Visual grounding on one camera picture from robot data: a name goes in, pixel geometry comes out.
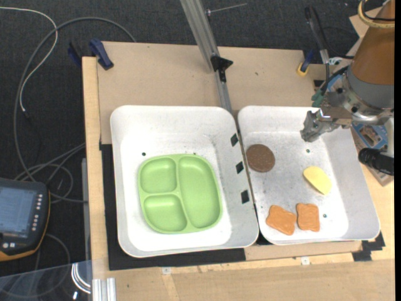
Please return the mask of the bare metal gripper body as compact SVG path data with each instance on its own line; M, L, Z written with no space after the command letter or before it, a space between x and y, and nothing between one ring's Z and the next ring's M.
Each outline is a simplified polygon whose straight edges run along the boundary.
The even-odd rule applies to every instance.
M338 125L383 125L393 109L393 87L371 84L334 86L321 105L322 116Z

